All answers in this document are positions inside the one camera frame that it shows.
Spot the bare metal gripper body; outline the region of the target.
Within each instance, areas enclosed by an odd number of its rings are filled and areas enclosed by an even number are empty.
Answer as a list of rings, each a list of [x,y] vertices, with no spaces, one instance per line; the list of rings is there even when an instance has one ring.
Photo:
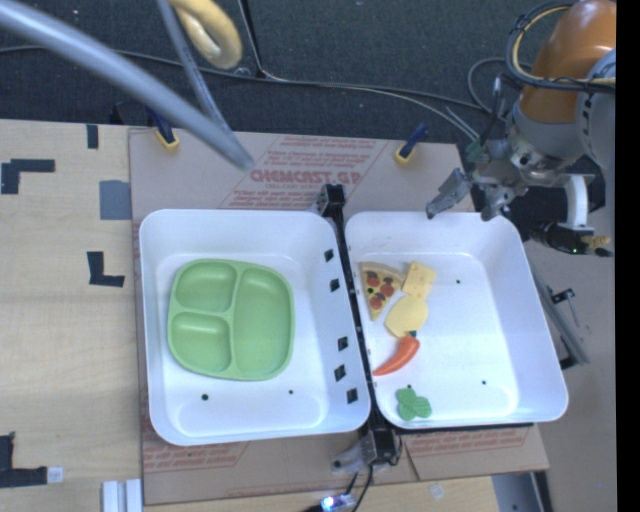
[[[540,152],[519,138],[489,139],[474,155],[471,178],[484,190],[504,189],[523,195],[530,186],[551,186],[561,160]]]

